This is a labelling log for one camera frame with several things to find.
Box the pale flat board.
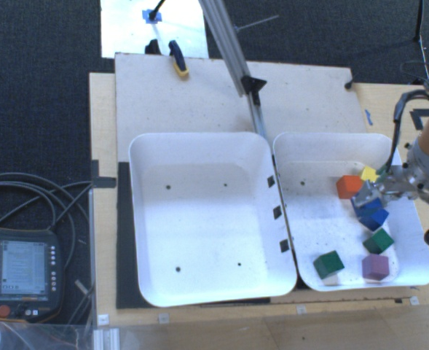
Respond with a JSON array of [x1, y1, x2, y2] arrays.
[[114, 52, 369, 166]]

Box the blue cube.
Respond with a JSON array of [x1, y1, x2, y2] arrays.
[[358, 208, 390, 232], [350, 195, 385, 218]]

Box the yellow cube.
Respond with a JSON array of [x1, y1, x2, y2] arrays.
[[360, 166, 381, 184]]

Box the thin black rod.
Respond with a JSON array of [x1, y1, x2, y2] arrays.
[[271, 151, 299, 268]]

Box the green cube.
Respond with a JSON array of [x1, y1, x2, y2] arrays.
[[362, 227, 395, 254], [312, 250, 345, 280]]

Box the purple cube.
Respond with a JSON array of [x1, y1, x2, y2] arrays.
[[361, 253, 390, 282]]

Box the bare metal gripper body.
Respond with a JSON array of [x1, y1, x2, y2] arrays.
[[376, 163, 429, 211]]

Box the orange cube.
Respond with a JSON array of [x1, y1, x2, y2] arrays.
[[336, 175, 364, 200]]

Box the white plastic tray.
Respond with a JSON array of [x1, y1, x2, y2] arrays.
[[272, 132, 429, 292], [127, 132, 298, 308]]

